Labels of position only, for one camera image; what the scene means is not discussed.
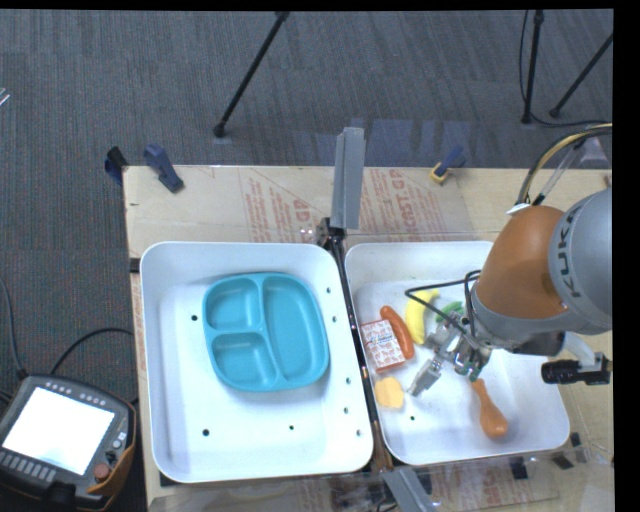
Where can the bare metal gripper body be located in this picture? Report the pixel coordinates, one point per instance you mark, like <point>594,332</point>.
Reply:
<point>457,342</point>

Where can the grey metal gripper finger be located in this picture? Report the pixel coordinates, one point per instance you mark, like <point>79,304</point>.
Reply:
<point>425,377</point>

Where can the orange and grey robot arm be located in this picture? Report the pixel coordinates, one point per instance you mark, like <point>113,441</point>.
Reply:
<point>530,270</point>

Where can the green toy vegetable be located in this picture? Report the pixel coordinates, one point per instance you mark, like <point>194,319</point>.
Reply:
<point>447,309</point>

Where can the yellow biscuit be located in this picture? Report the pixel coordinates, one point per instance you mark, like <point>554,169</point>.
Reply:
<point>389,393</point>

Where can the yellow banana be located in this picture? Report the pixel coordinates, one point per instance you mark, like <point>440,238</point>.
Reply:
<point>416,320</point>

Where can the white plastic tray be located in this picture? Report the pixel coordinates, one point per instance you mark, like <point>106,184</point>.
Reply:
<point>250,435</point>
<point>445,425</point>

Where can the orange sausage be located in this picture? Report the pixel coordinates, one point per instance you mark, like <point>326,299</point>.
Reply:
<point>400,330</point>

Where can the orange chicken drumstick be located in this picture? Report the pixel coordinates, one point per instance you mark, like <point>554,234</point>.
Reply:
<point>492,417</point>

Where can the blue divided plate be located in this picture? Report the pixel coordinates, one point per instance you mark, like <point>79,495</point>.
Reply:
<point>290,330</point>

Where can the brown cardboard board red print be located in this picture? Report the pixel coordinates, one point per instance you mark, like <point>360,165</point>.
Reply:
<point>215,210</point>

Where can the black tripod stand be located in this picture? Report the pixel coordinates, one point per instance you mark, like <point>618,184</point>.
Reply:
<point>531,65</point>
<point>250,70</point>

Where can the black cylinder on white bracket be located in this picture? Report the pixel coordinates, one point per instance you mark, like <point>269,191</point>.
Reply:
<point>565,372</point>

